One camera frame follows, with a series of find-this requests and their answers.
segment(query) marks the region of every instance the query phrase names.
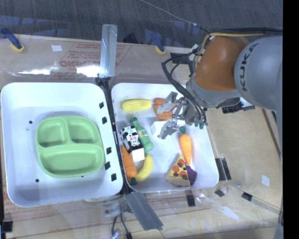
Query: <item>white sink basin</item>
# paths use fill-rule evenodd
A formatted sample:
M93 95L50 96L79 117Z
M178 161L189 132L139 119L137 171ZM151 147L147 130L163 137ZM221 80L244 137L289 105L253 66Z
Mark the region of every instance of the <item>white sink basin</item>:
M174 165L181 148L179 145L180 132L168 135L166 139L154 136L151 125L157 121L157 115L153 108L138 111L125 112L121 104L127 99L149 99L154 103L155 98L165 98L173 91L177 92L174 86L167 84L144 84L144 83L119 83L112 88L111 97L117 131L130 125L130 118L137 117L139 123L147 130L147 133L154 144L154 149L149 152L154 159L154 168L150 176L137 185L130 186L134 191L141 193L166 192L187 189L204 189L214 187L219 181L219 172L212 151L211 142L207 132L207 126L203 129L194 125L187 127L187 134L193 141L193 156L191 167L197 172L195 183L191 187L178 187L165 180L166 174ZM135 163L137 167L143 165L143 161Z
M105 96L90 83L11 83L1 92L7 193L22 207L113 196L123 185ZM45 173L38 160L35 133L54 116L84 116L96 123L105 165L83 177L58 178Z

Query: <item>green plate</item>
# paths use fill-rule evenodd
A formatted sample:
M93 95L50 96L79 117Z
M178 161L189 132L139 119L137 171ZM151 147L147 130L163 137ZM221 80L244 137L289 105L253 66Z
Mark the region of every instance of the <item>green plate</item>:
M42 169L54 177L91 174L105 160L99 128L82 116L44 119L36 130L36 148Z

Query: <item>green bottle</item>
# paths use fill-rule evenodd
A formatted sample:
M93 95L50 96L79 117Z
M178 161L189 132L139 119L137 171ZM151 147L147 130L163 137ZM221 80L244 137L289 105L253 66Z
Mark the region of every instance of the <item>green bottle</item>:
M144 152L148 153L148 151L151 151L154 148L154 144L150 141L148 133L145 128L143 128L136 117L132 117L130 119L130 123L136 128L139 139L141 144L144 147Z

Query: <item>orange carrot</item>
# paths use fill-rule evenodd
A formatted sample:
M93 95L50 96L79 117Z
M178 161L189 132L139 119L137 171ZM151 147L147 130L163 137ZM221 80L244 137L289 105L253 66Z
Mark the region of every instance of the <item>orange carrot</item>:
M155 105L162 106L164 104L163 98L155 98Z
M137 174L137 169L136 169L134 160L129 155L129 153L124 145L121 147L121 153L122 153L126 176L129 178L135 177Z
M185 127L181 127L180 131L182 132L182 135L180 136L180 147L183 152L183 155L184 155L187 165L190 165L191 155L192 155L191 137L188 134L186 134Z

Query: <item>toy banana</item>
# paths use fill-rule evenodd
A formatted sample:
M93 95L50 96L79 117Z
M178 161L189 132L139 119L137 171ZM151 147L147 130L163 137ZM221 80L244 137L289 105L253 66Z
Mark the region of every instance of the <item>toy banana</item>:
M153 157L150 154L146 153L143 167L135 176L136 182L142 182L146 180L151 174L153 167L154 167Z

